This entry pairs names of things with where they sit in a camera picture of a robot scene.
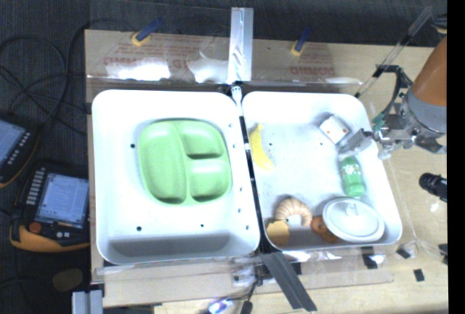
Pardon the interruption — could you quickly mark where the brown cardboard board red print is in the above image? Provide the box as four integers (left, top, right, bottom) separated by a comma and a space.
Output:
84, 28, 448, 308

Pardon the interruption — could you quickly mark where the white plastic tray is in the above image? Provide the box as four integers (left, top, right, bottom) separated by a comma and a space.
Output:
240, 90, 404, 252
90, 88, 262, 266

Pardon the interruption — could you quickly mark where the white bowl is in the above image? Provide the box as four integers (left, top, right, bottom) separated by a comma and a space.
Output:
321, 196, 387, 243

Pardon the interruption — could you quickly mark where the green bottle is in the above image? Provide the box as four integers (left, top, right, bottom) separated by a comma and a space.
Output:
339, 156, 366, 198

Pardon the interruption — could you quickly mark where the green divided plate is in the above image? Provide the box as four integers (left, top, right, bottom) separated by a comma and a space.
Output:
137, 118, 234, 206

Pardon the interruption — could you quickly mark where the yellow banana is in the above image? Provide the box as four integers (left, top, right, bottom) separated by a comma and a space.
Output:
248, 123, 276, 172

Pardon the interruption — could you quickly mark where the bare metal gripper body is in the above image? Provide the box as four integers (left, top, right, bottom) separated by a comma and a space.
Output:
371, 111, 448, 157

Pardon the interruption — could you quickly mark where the brown croissant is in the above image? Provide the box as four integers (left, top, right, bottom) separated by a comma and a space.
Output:
273, 196, 314, 228

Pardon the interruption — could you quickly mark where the orange doughnut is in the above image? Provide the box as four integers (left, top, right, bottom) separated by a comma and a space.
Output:
310, 215, 339, 244

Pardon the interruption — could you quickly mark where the yellow biscuit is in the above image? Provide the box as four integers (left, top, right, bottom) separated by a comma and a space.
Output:
265, 219, 291, 248

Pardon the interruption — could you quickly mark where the black cylinder on white bracket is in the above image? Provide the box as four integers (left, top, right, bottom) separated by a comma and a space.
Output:
418, 172, 448, 203

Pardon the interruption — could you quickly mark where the thin black and white rod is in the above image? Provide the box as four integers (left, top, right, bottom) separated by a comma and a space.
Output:
230, 84, 267, 256

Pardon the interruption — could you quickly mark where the white carton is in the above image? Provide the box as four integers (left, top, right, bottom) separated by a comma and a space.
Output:
318, 113, 352, 145

